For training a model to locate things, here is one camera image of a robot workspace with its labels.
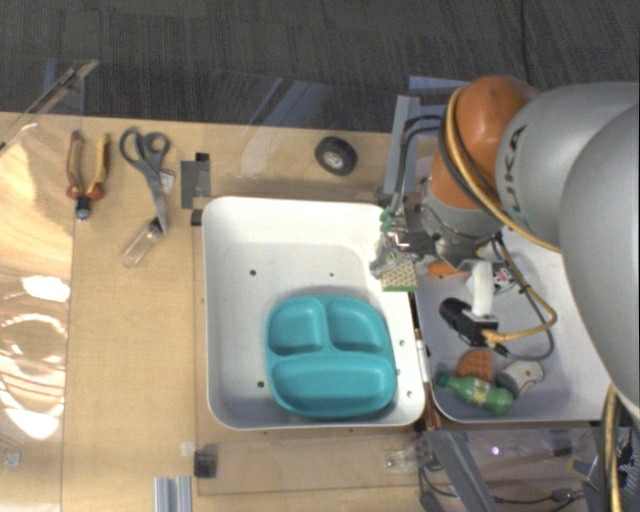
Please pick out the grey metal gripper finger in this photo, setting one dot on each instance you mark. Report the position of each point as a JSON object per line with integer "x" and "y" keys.
{"x": 378, "y": 260}
{"x": 400, "y": 255}

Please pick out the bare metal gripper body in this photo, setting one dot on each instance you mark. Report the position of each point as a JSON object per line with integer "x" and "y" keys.
{"x": 417, "y": 235}

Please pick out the yellow and green patterned packet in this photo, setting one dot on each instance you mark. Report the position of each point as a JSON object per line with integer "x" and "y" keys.
{"x": 400, "y": 280}

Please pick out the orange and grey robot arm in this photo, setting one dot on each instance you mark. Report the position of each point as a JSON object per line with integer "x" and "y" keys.
{"x": 575, "y": 200}

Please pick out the orange toy food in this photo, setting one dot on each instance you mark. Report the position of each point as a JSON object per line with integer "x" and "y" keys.
{"x": 441, "y": 269}

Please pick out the white carton with red print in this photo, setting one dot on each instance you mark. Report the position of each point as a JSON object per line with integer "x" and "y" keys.
{"x": 504, "y": 279}

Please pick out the green divided plate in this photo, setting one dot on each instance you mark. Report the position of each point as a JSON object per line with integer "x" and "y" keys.
{"x": 330, "y": 360}

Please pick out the black small wheel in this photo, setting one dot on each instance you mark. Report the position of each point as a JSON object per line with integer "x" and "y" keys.
{"x": 336, "y": 156}

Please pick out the brown waffle biscuit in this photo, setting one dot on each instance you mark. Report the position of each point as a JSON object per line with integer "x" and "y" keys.
{"x": 474, "y": 364}

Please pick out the green plastic bottle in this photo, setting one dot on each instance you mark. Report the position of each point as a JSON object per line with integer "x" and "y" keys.
{"x": 480, "y": 392}

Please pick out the white plastic tray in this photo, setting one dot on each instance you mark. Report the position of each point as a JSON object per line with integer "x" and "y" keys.
{"x": 560, "y": 380}
{"x": 240, "y": 350}

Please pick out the white small can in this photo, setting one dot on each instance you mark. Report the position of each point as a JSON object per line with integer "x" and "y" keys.
{"x": 522, "y": 376}

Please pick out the clear plastic vial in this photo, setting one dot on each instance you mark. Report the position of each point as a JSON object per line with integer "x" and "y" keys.
{"x": 140, "y": 245}

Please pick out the grey scissors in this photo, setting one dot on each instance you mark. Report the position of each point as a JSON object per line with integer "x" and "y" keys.
{"x": 152, "y": 175}

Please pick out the red and yellow pliers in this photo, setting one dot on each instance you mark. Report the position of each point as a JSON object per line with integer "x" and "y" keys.
{"x": 102, "y": 165}

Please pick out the black cylinder on white bracket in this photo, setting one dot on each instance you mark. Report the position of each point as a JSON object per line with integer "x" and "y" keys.
{"x": 467, "y": 320}

